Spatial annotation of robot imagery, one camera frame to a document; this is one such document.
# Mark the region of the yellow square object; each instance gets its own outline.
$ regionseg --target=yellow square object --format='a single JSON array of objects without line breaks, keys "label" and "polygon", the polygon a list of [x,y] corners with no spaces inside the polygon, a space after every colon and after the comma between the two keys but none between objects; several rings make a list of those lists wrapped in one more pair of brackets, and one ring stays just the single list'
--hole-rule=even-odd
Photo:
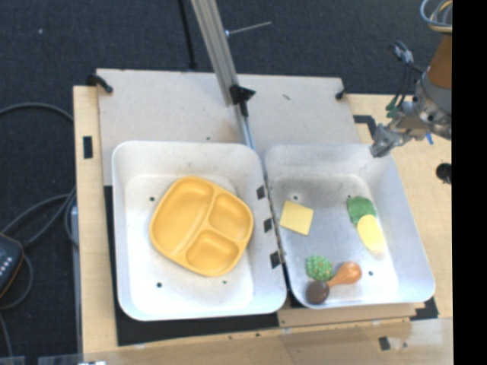
[{"label": "yellow square object", "polygon": [[279,222],[281,226],[296,231],[297,233],[308,235],[312,220],[313,210],[311,208],[290,202],[289,200],[284,202],[281,221]]}]

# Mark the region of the black clamp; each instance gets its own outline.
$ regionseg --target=black clamp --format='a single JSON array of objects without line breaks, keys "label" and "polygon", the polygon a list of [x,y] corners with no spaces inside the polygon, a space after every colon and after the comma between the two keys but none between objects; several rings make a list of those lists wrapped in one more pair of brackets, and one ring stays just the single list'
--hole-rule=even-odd
[{"label": "black clamp", "polygon": [[97,85],[100,85],[108,94],[111,94],[113,92],[113,88],[109,84],[107,84],[107,82],[99,75],[88,75],[88,77],[86,77],[86,85],[90,87],[96,87]]},{"label": "black clamp", "polygon": [[247,101],[256,94],[256,91],[241,87],[239,85],[232,85],[230,87],[230,95],[234,104],[240,105],[240,112],[242,116],[249,116],[249,110],[247,109]]}]

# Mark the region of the electronic device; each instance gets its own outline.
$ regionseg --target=electronic device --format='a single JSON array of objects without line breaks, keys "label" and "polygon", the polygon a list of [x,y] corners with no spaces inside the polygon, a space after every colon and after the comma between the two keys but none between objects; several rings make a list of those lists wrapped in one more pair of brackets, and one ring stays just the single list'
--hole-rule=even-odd
[{"label": "electronic device", "polygon": [[23,260],[22,245],[0,233],[0,299],[15,279]]}]

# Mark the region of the dark floor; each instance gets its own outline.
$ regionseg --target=dark floor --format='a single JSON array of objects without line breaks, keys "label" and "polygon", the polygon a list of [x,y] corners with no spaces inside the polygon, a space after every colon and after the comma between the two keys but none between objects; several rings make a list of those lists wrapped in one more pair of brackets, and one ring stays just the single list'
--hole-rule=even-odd
[{"label": "dark floor", "polygon": [[[388,53],[402,40],[426,66],[439,42],[419,16],[422,0],[217,0],[238,73],[341,77],[348,92],[396,92],[402,67]],[[198,71],[211,71],[185,0]],[[0,0],[0,112],[41,102],[72,113],[72,87],[96,68],[187,70],[177,0]],[[72,124],[45,109],[0,113],[0,229],[30,206],[75,183]],[[59,207],[51,205],[7,235],[24,242]],[[72,246],[62,221],[26,249],[29,297],[2,312],[15,355],[77,351]],[[14,299],[28,283],[22,268]],[[7,356],[0,332],[0,357]]]}]

